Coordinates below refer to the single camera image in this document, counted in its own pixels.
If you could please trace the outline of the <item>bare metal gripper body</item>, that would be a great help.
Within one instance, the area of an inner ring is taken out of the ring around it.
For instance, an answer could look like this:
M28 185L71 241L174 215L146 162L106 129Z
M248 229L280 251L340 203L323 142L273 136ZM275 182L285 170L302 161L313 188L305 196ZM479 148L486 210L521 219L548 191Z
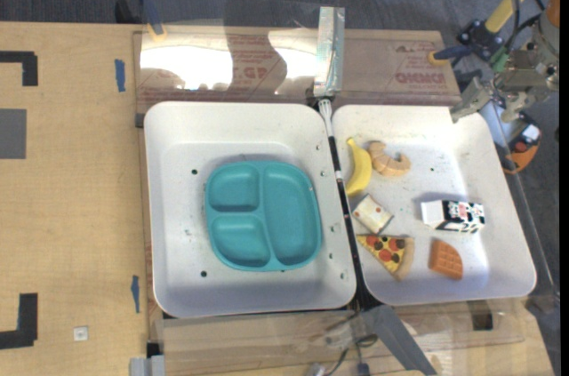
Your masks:
M493 85L502 95L542 96L559 91L559 57L546 50L515 50L506 59Z

